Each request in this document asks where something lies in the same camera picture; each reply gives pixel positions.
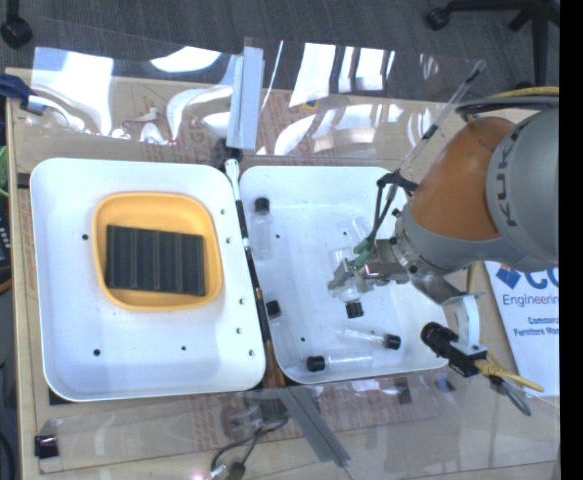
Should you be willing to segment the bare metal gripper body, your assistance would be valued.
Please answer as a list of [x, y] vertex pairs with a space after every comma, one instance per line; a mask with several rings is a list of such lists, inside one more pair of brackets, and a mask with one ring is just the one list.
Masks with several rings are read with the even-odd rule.
[[404, 284], [419, 274], [415, 263], [403, 255], [402, 241], [396, 236], [375, 239], [368, 259], [364, 263], [364, 278], [381, 285], [390, 281]]

